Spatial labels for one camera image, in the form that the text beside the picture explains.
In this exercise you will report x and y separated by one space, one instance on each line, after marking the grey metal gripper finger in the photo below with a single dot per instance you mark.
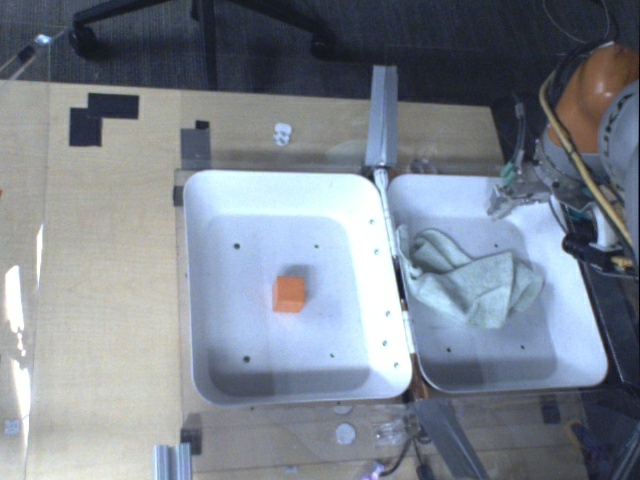
502 192
500 209

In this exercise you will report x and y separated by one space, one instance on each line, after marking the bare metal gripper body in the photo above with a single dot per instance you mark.
534 188

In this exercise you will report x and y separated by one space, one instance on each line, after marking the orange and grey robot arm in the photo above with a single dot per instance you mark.
585 98

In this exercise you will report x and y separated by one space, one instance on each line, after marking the pale green cloth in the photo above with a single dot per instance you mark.
475 283

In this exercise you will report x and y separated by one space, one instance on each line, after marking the white plastic tray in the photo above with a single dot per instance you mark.
280 348
500 358

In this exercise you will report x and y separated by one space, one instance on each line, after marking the small white plastic piece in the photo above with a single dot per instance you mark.
282 134

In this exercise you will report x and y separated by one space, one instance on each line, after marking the orange cube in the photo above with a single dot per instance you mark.
288 294

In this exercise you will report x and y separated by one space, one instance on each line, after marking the small white round disc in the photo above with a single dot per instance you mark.
345 433

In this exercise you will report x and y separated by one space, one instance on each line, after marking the black office chair base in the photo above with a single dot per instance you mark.
205 3

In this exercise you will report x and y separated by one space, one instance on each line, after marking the black cylinder on white bracket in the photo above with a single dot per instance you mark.
590 240

